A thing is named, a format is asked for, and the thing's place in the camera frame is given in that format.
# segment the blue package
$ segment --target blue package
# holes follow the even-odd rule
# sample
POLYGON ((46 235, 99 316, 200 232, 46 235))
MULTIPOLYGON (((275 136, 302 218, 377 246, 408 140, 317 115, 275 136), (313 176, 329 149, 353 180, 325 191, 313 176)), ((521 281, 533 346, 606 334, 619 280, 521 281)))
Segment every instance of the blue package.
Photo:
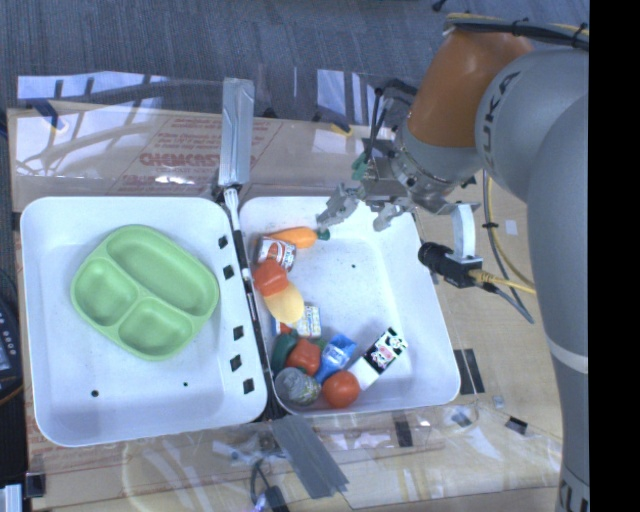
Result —
POLYGON ((320 368, 314 375, 322 384, 338 370, 342 370, 355 351, 358 344, 342 334, 336 334, 322 351, 320 368))

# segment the robotic arm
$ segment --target robotic arm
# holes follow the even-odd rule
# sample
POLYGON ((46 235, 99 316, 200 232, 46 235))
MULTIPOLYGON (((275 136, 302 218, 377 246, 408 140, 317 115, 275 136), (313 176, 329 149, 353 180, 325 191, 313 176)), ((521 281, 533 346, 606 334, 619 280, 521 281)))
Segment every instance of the robotic arm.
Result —
MULTIPOLYGON (((588 512, 588 33, 553 26, 564 32, 565 47, 534 50, 520 37, 530 27, 516 34, 516 24, 479 20, 462 29, 453 23, 388 156, 357 160, 360 187, 340 187, 318 224, 341 222, 358 201, 378 212, 378 231, 416 207, 459 215, 446 197, 481 168, 527 204, 532 272, 563 416, 556 511, 588 512)), ((461 248, 439 254, 449 259, 435 269, 428 264, 433 245, 419 257, 463 287, 467 270, 479 265, 463 264, 461 248)))

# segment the green plate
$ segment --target green plate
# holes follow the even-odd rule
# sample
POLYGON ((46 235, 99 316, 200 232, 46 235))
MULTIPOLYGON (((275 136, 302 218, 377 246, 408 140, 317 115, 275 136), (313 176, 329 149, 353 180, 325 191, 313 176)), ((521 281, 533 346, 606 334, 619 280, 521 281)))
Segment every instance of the green plate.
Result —
POLYGON ((122 348, 167 359, 198 334, 220 288, 200 260, 156 229, 113 231, 85 259, 71 283, 76 311, 122 348))

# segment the white plastic tray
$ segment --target white plastic tray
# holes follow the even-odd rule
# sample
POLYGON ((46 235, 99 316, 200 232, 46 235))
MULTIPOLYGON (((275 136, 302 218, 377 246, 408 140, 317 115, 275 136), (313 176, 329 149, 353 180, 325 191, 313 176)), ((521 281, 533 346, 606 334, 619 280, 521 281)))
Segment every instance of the white plastic tray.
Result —
MULTIPOLYGON (((326 197, 261 197, 240 210, 245 246, 280 229, 316 227, 326 197)), ((460 374, 429 271, 418 261, 420 239, 411 216, 394 219, 375 232, 372 213, 361 204, 346 221, 330 228, 329 241, 298 250, 289 279, 306 303, 320 309, 322 337, 341 333, 367 349, 387 327, 409 344, 406 354, 345 409, 324 399, 307 407, 287 407, 303 415, 376 412, 442 405, 460 389, 460 374)), ((275 336, 271 317, 258 294, 257 307, 267 353, 275 336)))
POLYGON ((24 210, 21 236, 35 418, 48 439, 86 446, 247 423, 262 413, 266 383, 231 228, 218 205, 199 198, 47 197, 24 210), (212 317, 165 361, 123 350, 71 303, 80 264, 127 224, 160 230, 220 285, 212 317), (226 266, 234 272, 229 279, 226 266))

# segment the can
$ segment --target can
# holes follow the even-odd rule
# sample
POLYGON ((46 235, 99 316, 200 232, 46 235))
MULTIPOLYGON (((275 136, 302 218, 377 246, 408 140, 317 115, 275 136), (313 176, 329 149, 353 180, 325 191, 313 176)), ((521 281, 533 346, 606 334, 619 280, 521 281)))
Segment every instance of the can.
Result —
POLYGON ((260 264, 267 259, 276 260, 288 272, 296 259, 296 246, 284 240, 261 236, 256 243, 254 261, 260 264))

